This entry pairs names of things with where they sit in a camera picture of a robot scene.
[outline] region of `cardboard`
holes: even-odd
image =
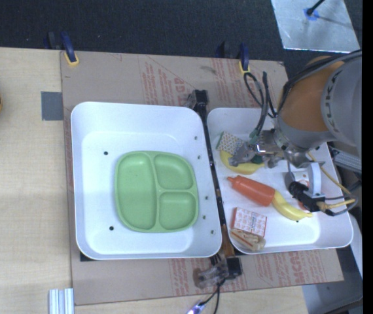
[[[207,90],[208,111],[217,107],[256,107],[247,91],[238,60],[77,52],[70,66],[60,54],[63,121],[67,167],[71,271],[76,305],[208,294],[213,288],[195,286],[193,273],[211,267],[208,258],[150,260],[89,260],[75,239],[75,206],[70,114],[83,101],[183,106],[193,90]],[[276,61],[250,61],[252,74],[268,87],[274,106],[287,81]],[[250,86],[256,91],[250,80]],[[243,274],[227,281],[221,291],[288,287],[343,279],[334,249],[240,256]]]

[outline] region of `banana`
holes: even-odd
[[[242,164],[239,164],[238,166],[231,166],[228,163],[228,159],[230,157],[232,157],[232,155],[230,153],[228,153],[227,151],[224,151],[224,150],[220,150],[220,158],[221,158],[221,161],[223,162],[223,164],[228,169],[231,169],[232,171],[237,172],[237,173],[241,173],[242,175],[251,175],[257,169],[264,166],[263,163],[262,164],[254,164],[254,163],[251,163],[251,162],[242,163]]]
[[[299,221],[302,218],[313,216],[313,214],[311,213],[306,213],[302,209],[298,209],[290,205],[288,202],[285,201],[284,197],[277,190],[275,190],[272,205],[274,205],[275,209],[279,211],[283,216],[293,221]]]

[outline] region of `table surface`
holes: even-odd
[[[48,313],[71,288],[63,122],[41,117],[61,92],[60,52],[0,48],[0,313]],[[207,296],[76,306],[75,313],[186,313]],[[212,313],[215,299],[204,313]],[[307,313],[302,287],[222,293],[217,313]]]

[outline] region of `red and white box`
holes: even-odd
[[[265,236],[266,216],[247,209],[236,207],[233,210],[232,228],[252,234]]]

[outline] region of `orange bottle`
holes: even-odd
[[[275,188],[258,181],[238,175],[236,178],[227,177],[232,183],[232,188],[256,203],[268,206],[274,198]]]

